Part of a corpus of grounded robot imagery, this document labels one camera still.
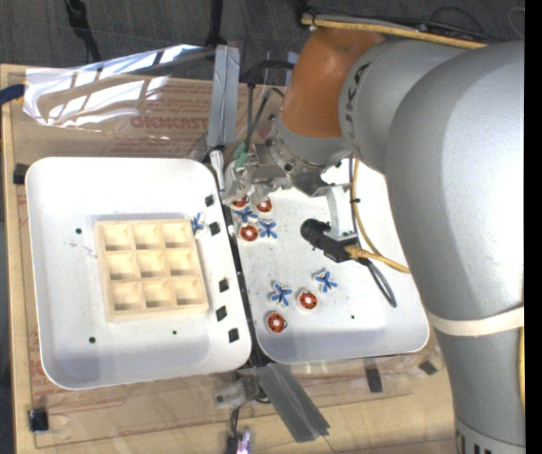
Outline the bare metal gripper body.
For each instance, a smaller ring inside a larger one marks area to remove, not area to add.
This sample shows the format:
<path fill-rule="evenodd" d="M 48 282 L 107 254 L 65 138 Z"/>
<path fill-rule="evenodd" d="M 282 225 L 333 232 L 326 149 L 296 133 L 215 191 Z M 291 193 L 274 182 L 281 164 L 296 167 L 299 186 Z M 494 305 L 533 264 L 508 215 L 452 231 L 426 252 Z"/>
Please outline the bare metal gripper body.
<path fill-rule="evenodd" d="M 294 187 L 308 196 L 321 196 L 330 187 L 322 175 L 327 166 L 298 157 L 279 140 L 254 144 L 248 153 L 243 180 L 268 192 Z"/>

